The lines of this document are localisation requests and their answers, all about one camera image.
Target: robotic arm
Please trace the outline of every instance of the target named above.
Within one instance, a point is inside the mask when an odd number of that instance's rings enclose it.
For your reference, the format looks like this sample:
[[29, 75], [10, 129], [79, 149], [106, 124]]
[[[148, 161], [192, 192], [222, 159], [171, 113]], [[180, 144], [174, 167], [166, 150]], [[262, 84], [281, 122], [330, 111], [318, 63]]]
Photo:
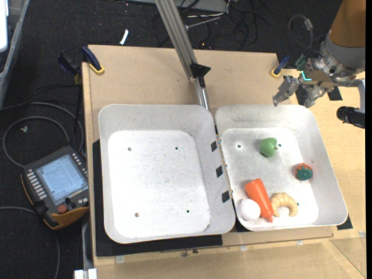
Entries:
[[285, 76], [278, 93], [273, 97], [277, 106], [299, 87], [306, 91], [304, 106], [335, 87], [358, 87], [360, 108], [343, 106], [337, 117], [349, 124], [365, 128], [365, 79], [357, 74], [366, 69], [366, 0], [343, 0], [333, 24], [321, 43], [318, 58], [307, 59], [298, 78]]

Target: button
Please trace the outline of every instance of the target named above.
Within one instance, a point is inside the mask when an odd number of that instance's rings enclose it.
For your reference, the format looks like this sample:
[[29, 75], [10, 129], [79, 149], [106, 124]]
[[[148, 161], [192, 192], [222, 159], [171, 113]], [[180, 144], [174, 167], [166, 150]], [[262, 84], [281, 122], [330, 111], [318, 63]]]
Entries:
[[65, 204], [61, 204], [58, 206], [58, 213], [65, 214], [67, 212], [67, 206]]

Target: device screen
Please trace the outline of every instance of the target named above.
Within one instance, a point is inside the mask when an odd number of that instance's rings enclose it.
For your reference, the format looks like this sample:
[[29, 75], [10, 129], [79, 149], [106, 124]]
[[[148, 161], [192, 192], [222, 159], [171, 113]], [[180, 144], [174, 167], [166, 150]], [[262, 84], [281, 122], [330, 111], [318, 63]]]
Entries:
[[69, 155], [36, 169], [36, 172], [47, 186], [55, 205], [75, 192], [88, 189], [84, 177]]

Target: white tray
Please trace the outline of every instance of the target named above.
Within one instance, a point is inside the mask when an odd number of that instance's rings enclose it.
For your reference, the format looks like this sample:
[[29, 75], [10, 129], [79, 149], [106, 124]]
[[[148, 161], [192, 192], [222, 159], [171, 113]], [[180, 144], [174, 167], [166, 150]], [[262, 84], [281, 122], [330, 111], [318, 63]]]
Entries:
[[[239, 222], [251, 231], [277, 230], [342, 224], [348, 211], [327, 155], [313, 113], [299, 105], [232, 105], [216, 112], [216, 126]], [[278, 150], [271, 158], [260, 153], [262, 139], [277, 139]], [[306, 163], [313, 177], [300, 181], [295, 168]], [[286, 192], [298, 203], [298, 214], [289, 217], [288, 208], [279, 208], [280, 217], [270, 223], [259, 218], [242, 218], [240, 203], [247, 198], [244, 185], [261, 178], [269, 197]]]
[[98, 121], [104, 223], [112, 240], [126, 244], [233, 228], [209, 111], [199, 105], [109, 105]]

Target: black floor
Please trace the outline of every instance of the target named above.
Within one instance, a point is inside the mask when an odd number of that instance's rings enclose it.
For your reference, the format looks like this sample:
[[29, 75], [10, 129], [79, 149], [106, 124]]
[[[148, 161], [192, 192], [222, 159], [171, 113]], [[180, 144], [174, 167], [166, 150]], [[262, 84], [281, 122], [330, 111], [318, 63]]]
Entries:
[[[309, 44], [309, 33], [300, 18], [313, 24], [314, 38], [329, 30], [342, 0], [238, 0], [230, 3], [230, 15], [190, 29], [195, 49], [274, 52], [280, 61], [290, 55], [294, 67]], [[202, 22], [207, 12], [180, 9], [187, 25]], [[30, 0], [23, 23], [17, 64], [12, 74], [3, 109], [0, 110], [0, 138], [15, 121], [29, 116], [46, 116], [68, 130], [70, 140], [79, 146], [80, 133], [73, 132], [74, 120], [50, 106], [30, 105], [47, 102], [76, 114], [83, 123], [83, 107], [78, 107], [78, 86], [74, 76], [58, 65], [58, 55], [66, 51], [77, 63], [87, 44], [118, 45], [125, 29], [125, 43], [138, 47], [172, 47], [155, 5], [114, 0]], [[312, 57], [318, 55], [313, 45]], [[27, 126], [27, 132], [21, 128]], [[6, 149], [21, 164], [42, 158], [65, 144], [55, 125], [42, 120], [16, 124], [6, 137]], [[30, 209], [20, 182], [21, 168], [13, 164], [0, 146], [0, 207]], [[81, 269], [81, 223], [56, 231], [60, 244], [60, 279], [73, 278]], [[57, 265], [54, 232], [36, 216], [21, 210], [0, 210], [0, 278], [53, 278]]]

